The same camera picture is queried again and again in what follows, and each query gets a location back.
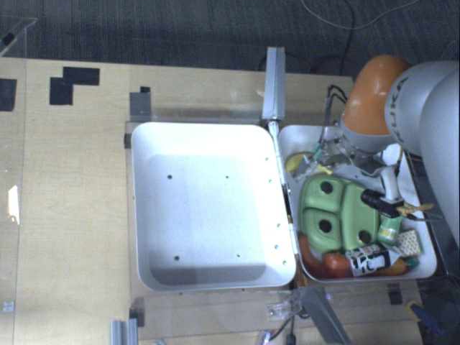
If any orange carrot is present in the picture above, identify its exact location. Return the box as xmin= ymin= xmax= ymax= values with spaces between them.
xmin=373 ymin=257 xmax=420 ymax=277

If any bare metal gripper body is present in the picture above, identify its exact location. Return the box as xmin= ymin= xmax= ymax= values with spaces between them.
xmin=321 ymin=134 xmax=385 ymax=176

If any white yellow patterned packet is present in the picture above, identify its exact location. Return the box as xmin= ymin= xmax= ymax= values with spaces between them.
xmin=395 ymin=229 xmax=423 ymax=258

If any pale wood board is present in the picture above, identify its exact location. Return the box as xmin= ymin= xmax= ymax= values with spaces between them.
xmin=125 ymin=64 xmax=427 ymax=341

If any black cylinder on white bracket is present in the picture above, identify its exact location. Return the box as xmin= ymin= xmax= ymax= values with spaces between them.
xmin=360 ymin=144 xmax=406 ymax=219

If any green can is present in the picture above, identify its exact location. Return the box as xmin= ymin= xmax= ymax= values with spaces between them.
xmin=377 ymin=213 xmax=403 ymax=246

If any white plastic tray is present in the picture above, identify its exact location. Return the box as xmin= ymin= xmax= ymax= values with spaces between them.
xmin=278 ymin=124 xmax=438 ymax=284
xmin=130 ymin=121 xmax=298 ymax=293

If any yellow banana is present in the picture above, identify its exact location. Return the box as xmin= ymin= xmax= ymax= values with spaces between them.
xmin=285 ymin=151 xmax=334 ymax=176

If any black and white carton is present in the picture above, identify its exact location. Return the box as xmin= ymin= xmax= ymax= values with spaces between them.
xmin=344 ymin=244 xmax=393 ymax=277

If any red sausage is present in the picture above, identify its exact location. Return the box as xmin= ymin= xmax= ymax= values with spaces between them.
xmin=297 ymin=233 xmax=326 ymax=279

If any red can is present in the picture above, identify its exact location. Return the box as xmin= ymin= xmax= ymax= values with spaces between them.
xmin=322 ymin=252 xmax=354 ymax=280

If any green divided plate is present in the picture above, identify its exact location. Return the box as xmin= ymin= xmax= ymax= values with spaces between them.
xmin=297 ymin=173 xmax=382 ymax=253

